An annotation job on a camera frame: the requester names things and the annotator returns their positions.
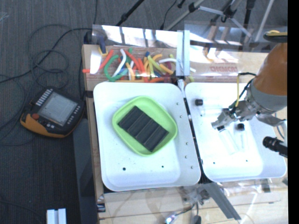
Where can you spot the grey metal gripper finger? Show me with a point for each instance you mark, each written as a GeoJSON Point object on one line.
{"type": "Point", "coordinates": [225, 124]}
{"type": "Point", "coordinates": [216, 124]}

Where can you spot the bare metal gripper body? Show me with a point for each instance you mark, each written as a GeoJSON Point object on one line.
{"type": "Point", "coordinates": [238, 113]}

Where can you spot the clear plastic bottle black cap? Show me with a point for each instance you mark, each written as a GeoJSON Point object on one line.
{"type": "Point", "coordinates": [227, 140]}
{"type": "Point", "coordinates": [198, 102]}
{"type": "Point", "coordinates": [240, 127]}

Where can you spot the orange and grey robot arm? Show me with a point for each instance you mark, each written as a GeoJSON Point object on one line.
{"type": "Point", "coordinates": [271, 73]}

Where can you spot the white plastic tray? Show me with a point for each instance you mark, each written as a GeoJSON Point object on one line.
{"type": "Point", "coordinates": [140, 169]}
{"type": "Point", "coordinates": [233, 164]}

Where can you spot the black ribbed rack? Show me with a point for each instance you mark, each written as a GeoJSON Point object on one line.
{"type": "Point", "coordinates": [142, 127]}

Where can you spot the white foam stick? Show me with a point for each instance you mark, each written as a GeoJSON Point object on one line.
{"type": "Point", "coordinates": [123, 59]}
{"type": "Point", "coordinates": [167, 60]}

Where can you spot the brown cardboard board red print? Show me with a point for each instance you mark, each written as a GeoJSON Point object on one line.
{"type": "Point", "coordinates": [210, 209]}

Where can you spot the yellow foam stick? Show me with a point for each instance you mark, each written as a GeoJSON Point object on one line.
{"type": "Point", "coordinates": [130, 71]}
{"type": "Point", "coordinates": [153, 63]}

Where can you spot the red foam stick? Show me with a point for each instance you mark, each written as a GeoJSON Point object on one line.
{"type": "Point", "coordinates": [133, 58]}
{"type": "Point", "coordinates": [142, 69]}

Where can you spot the green plate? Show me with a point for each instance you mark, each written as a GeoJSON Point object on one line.
{"type": "Point", "coordinates": [121, 118]}

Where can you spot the green curved foam stick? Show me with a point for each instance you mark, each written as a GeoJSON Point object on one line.
{"type": "Point", "coordinates": [106, 69]}

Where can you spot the black cylinder on white bracket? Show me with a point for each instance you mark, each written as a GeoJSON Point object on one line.
{"type": "Point", "coordinates": [273, 144]}

